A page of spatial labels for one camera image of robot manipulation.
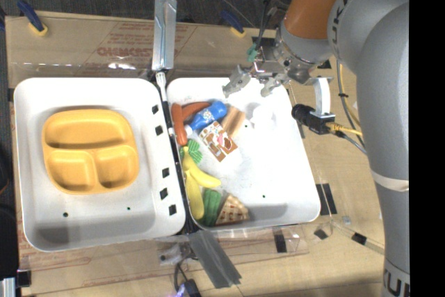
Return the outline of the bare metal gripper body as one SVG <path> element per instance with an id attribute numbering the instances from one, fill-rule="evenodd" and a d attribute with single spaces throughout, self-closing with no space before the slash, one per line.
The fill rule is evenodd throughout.
<path id="1" fill-rule="evenodd" d="M 296 56 L 284 43 L 261 45 L 253 62 L 253 74 L 259 78 L 305 84 L 315 67 L 315 63 Z"/>

